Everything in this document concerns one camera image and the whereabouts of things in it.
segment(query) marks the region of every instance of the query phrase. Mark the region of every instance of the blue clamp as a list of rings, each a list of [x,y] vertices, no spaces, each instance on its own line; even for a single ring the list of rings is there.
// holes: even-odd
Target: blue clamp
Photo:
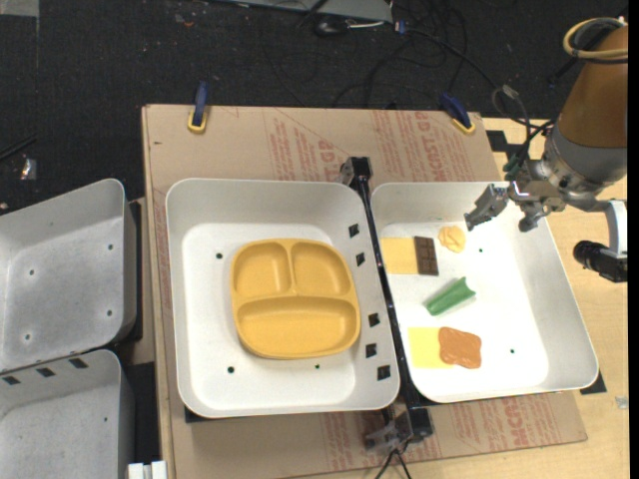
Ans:
[[[198,92],[196,93],[195,108],[189,114],[189,130],[193,133],[203,133],[207,125],[207,114],[205,110],[208,92],[209,84],[201,81],[198,86]]]
[[[475,131],[474,123],[470,122],[468,112],[457,98],[444,92],[439,96],[439,104],[452,117],[452,124],[461,132],[470,135]]]

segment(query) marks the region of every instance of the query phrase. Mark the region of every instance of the black bracket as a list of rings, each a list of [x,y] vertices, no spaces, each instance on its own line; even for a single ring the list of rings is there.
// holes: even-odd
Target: black bracket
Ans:
[[[381,248],[379,246],[379,240],[377,238],[375,223],[372,216],[372,208],[370,206],[370,186],[368,181],[371,177],[372,169],[370,167],[370,160],[366,157],[351,157],[346,160],[340,169],[341,183],[355,190],[359,194],[364,205],[366,219],[368,220],[368,229],[370,230],[372,248],[375,254],[375,262],[377,264],[377,271],[381,281],[381,289],[386,301],[386,309],[388,312],[388,319],[390,321],[390,331],[392,333],[395,355],[397,358],[397,367],[399,369],[400,377],[399,395],[402,397],[403,402],[406,405],[412,431],[412,440],[419,441],[432,435],[433,427],[430,420],[430,414],[422,402],[423,398],[420,396],[412,382],[412,379],[410,378],[408,362],[401,342],[399,322],[397,321],[397,314],[392,300],[392,294],[390,293],[386,270],[383,267]]]
[[[143,337],[142,206],[137,201],[132,201],[129,203],[129,210],[136,230],[136,320],[129,333],[118,345],[140,340]]]

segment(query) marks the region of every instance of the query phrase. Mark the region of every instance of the black cable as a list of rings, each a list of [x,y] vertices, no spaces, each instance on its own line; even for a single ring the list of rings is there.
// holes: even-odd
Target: black cable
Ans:
[[[524,162],[526,161],[526,158],[528,158],[528,152],[530,151],[530,142],[540,132],[540,129],[537,129],[534,132],[534,134],[532,133],[530,118],[528,117],[528,112],[526,111],[526,107],[521,101],[521,98],[519,98],[519,95],[508,86],[504,85],[503,87],[497,88],[494,91],[492,91],[491,99],[497,111],[502,113],[504,117],[511,118],[510,115],[508,115],[505,111],[502,111],[501,108],[497,105],[497,98],[501,94],[505,94],[511,100],[513,100],[519,106],[519,110],[523,114],[523,124],[526,127],[526,139],[524,140],[523,144],[521,145],[521,147],[518,149],[517,153],[515,153],[513,157],[514,159],[513,161],[516,161],[517,166],[521,168]]]
[[[527,127],[530,128],[530,130],[534,129],[537,132],[543,131],[544,125],[536,126],[536,125],[532,124],[529,119],[527,119],[527,113],[525,112],[525,107],[523,106],[523,103],[521,102],[520,99],[517,102],[517,104],[519,105],[519,108],[522,110],[522,114],[524,115],[524,119],[519,119],[517,117],[512,116],[512,114],[510,114],[509,112],[507,112],[505,110],[505,108],[503,106],[503,103],[501,103],[501,105],[499,105],[497,102],[499,101],[499,98],[501,97],[501,95],[503,93],[504,93],[504,88],[500,87],[500,88],[495,89],[492,92],[492,95],[491,95],[492,105],[495,107],[497,112],[499,112],[499,114],[501,114],[502,117],[505,117],[506,119],[510,119],[511,121],[514,121],[515,123],[527,126]],[[517,96],[516,98],[510,96],[510,98],[516,101],[516,99],[518,99],[519,96]]]
[[[410,43],[408,41],[404,41],[398,47],[396,47],[394,50],[392,50],[392,52],[390,52],[389,55],[387,55],[386,57],[378,60],[376,62],[376,64],[373,66],[373,68],[368,72],[368,74],[366,75],[366,78],[364,79],[364,82],[363,82],[363,86],[364,86],[363,106],[365,108],[369,108],[370,95],[372,94],[372,88],[373,88],[373,80],[374,80],[374,77],[377,74],[377,72],[386,63],[388,63],[395,56],[397,56],[399,53],[401,53],[403,50],[405,50],[408,46],[410,46]]]
[[[417,89],[416,87],[412,87],[412,86],[408,86],[408,85],[404,85],[404,84],[391,84],[391,83],[387,83],[387,82],[376,82],[377,85],[381,85],[383,87],[393,87],[393,88],[397,88],[397,89],[403,89],[404,91],[409,91],[409,92],[415,92],[417,94],[420,94],[422,96],[427,96],[427,97],[432,97],[431,94],[428,94],[424,91],[422,91],[421,89]],[[337,107],[337,102],[343,98],[346,94],[348,94],[350,91],[353,91],[355,89],[358,89],[360,87],[363,87],[363,83],[359,83],[359,84],[353,84],[350,85],[348,87],[346,87],[345,89],[343,89],[340,93],[339,96],[337,98],[335,98],[333,100],[333,108]],[[381,107],[383,109],[386,109],[386,107],[389,105],[388,103],[380,103]]]
[[[457,50],[454,46],[446,43],[445,41],[442,41],[441,39],[439,39],[436,36],[428,34],[427,32],[422,32],[421,30],[409,29],[407,33],[408,34],[417,34],[419,36],[423,36],[426,39],[429,39],[430,41],[433,41],[433,42],[443,46],[444,48],[446,48],[450,52],[454,53],[458,57],[464,59],[468,64],[470,64],[473,68],[475,68],[475,70],[488,82],[488,84],[490,84],[491,87],[493,87],[493,88],[497,88],[498,87],[498,85],[492,80],[492,78],[490,78],[490,76],[483,69],[481,69],[481,67],[479,67],[479,65],[476,62],[474,62],[470,57],[468,57],[464,53],[462,53],[459,50]]]
[[[399,461],[401,468],[403,468],[403,471],[406,474],[406,478],[412,479],[410,472],[408,472],[408,467],[406,466],[406,463],[401,456],[406,451],[406,448],[408,447],[409,443],[410,443],[409,441],[405,442],[403,449],[401,450],[395,448],[388,453],[388,456],[386,456],[386,459],[384,460],[383,464],[381,465],[381,468],[379,469],[379,472],[377,472],[377,475],[375,475],[374,479],[379,479],[385,473],[386,469],[390,465],[390,462],[392,461],[393,456],[397,456],[397,460]]]
[[[432,32],[430,33],[430,35],[435,36],[440,40],[440,43],[433,43],[433,44],[435,44],[439,48],[439,53],[442,54],[443,56],[443,60],[441,64],[445,62],[445,58],[446,58],[445,49],[442,46],[442,43],[450,44],[449,33],[448,33],[450,26],[458,27],[458,29],[461,31],[460,53],[463,56],[466,56],[468,36],[466,32],[465,20],[463,18],[463,15],[458,10],[450,7],[448,3],[449,0],[406,0],[406,1],[408,5],[407,8],[401,5],[397,5],[397,7],[400,10],[406,11],[411,18],[415,17],[415,10],[413,7],[413,3],[415,1],[420,6],[423,7],[424,16],[427,16],[430,18],[429,24],[432,28]],[[426,20],[420,19],[419,22],[422,23],[423,26],[425,26]],[[448,88],[446,92],[448,93],[453,92],[455,82],[457,81],[459,77],[463,64],[464,64],[464,59],[460,57],[457,67],[455,71],[453,72],[453,75],[450,78],[450,81],[448,82]]]
[[[315,16],[315,14],[317,14],[320,10],[321,7],[323,7],[323,5],[327,2],[328,0],[318,0],[315,4],[313,4],[313,6],[311,7],[311,9],[309,9],[309,11],[307,12],[307,15],[302,19],[302,21],[300,21],[300,23],[298,24],[298,28],[301,28],[303,25],[305,25],[308,21],[311,20],[311,18],[313,18]]]
[[[7,146],[6,148],[0,150],[0,162],[6,160],[10,156],[15,155],[16,153],[18,153],[19,151],[23,150],[27,146],[30,146],[36,140],[37,139],[35,138],[35,136],[32,135],[32,136],[30,136],[30,137],[28,137],[26,139],[23,139],[23,140],[21,140],[19,142],[16,142],[15,144],[12,144],[12,145]]]

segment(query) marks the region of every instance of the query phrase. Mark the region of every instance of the yellow plate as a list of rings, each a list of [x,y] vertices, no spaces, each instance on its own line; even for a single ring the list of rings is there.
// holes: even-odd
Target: yellow plate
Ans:
[[[233,317],[242,344],[267,358],[311,358],[351,347],[360,331],[350,269],[332,246],[266,239],[231,266]]]

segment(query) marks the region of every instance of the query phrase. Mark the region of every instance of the brown surface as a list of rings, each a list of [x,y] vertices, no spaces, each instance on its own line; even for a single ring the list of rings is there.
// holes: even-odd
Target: brown surface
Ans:
[[[328,472],[344,468],[359,470],[336,473],[334,477],[367,478],[376,473],[376,470],[360,470],[377,467],[382,459],[362,453],[358,438],[377,427],[378,421],[370,420],[372,414],[328,413],[186,423],[184,405],[176,387],[164,221],[166,190],[184,177],[232,177],[235,173],[235,176],[253,179],[333,181],[335,166],[338,168],[346,155],[368,152],[374,157],[373,173],[378,182],[397,181],[397,173],[406,176],[412,166],[416,166],[415,170],[409,170],[412,179],[404,181],[429,181],[442,176],[449,176],[445,179],[451,180],[497,179],[498,172],[486,148],[482,123],[476,116],[473,118],[482,139],[470,142],[455,135],[454,131],[449,132],[448,120],[439,113],[365,112],[365,119],[353,120],[353,116],[363,117],[364,114],[361,111],[336,111],[329,118],[326,111],[215,108],[215,119],[210,121],[215,125],[210,124],[203,136],[196,137],[184,132],[188,107],[145,109],[143,123],[145,131],[149,132],[144,137],[144,149],[147,199],[151,201],[150,242],[155,245],[151,249],[151,271],[157,386],[162,454],[169,464],[170,477],[297,477],[312,474],[314,470],[318,473],[319,470]],[[425,128],[425,124],[429,126],[427,136],[420,133],[420,127]],[[329,133],[322,137],[315,131],[317,127],[328,127]],[[343,148],[341,141],[349,143],[349,148]],[[473,161],[462,158],[451,167],[450,159],[458,154],[455,149],[460,146]],[[274,164],[288,167],[274,168]],[[588,233],[590,239],[597,239],[596,230],[588,229]],[[566,242],[573,243],[574,238],[574,234],[570,235]],[[565,248],[559,248],[562,253],[566,252]],[[587,272],[590,284],[593,284],[592,275]],[[625,335],[619,334],[619,330],[627,328],[623,310],[619,314],[625,298],[615,295],[619,286],[602,282],[597,285],[602,287],[603,296],[599,293],[598,298],[588,297],[586,309],[588,302],[595,299],[606,305],[603,309],[606,317],[595,322],[605,322],[601,328],[608,330],[614,327],[616,333],[611,333],[617,339],[610,350],[621,349],[620,357],[617,353],[620,360],[609,363],[612,364],[611,375],[606,379],[616,392],[627,395],[627,375],[624,381],[623,368]],[[624,446],[624,442],[628,442],[628,432],[623,426],[624,422],[627,424],[627,410],[609,411],[616,408],[614,402],[614,406],[610,404],[614,396],[597,396],[589,396],[593,400],[584,401],[579,395],[560,393],[435,406],[431,411],[436,427],[434,438],[413,447],[406,456],[410,462],[419,461],[411,464],[411,474],[413,477],[537,478],[544,474],[571,477],[574,472],[577,476],[624,477],[624,471],[629,469],[624,460],[628,456]],[[575,445],[553,446],[561,441],[586,439],[577,406],[581,411],[585,408],[589,415],[590,427],[586,429],[590,440],[578,444],[577,451]],[[601,447],[597,452],[590,445],[593,434],[596,445]],[[530,446],[543,448],[499,456],[490,454]],[[573,460],[575,452],[583,459]],[[468,455],[472,457],[439,459]],[[389,477],[392,474],[392,471],[387,472]]]

